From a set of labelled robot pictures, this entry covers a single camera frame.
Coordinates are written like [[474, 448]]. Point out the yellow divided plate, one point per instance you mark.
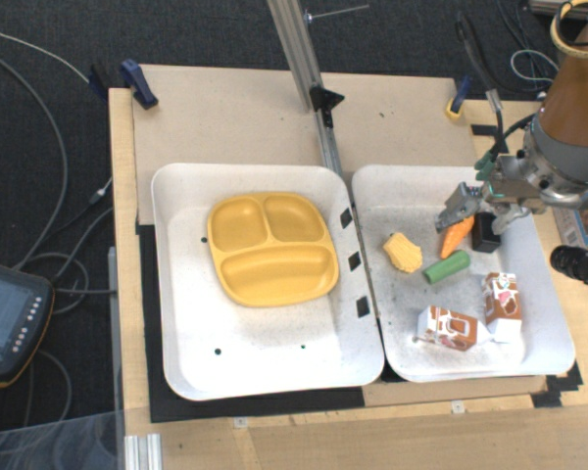
[[274, 267]]

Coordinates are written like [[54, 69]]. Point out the white plastic tray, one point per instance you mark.
[[255, 345], [411, 203]]

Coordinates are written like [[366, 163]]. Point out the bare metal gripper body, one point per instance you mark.
[[517, 179]]

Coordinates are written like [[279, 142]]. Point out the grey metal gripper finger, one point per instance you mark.
[[508, 217], [458, 208]]

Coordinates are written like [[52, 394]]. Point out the brown and white carton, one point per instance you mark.
[[451, 328], [502, 304]]

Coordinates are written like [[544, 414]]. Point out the orange toy carrot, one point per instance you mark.
[[455, 239]]

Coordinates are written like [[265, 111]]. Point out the yellow toy corn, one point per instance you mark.
[[403, 253]]

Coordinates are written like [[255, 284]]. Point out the black cube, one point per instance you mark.
[[485, 238]]

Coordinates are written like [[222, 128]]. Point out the green toy cucumber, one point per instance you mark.
[[446, 267]]

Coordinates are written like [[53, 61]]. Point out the brown cardboard board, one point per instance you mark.
[[235, 120]]

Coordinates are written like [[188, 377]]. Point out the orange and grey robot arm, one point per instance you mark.
[[571, 101]]

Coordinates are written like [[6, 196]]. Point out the blue and white packet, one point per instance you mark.
[[575, 228]]

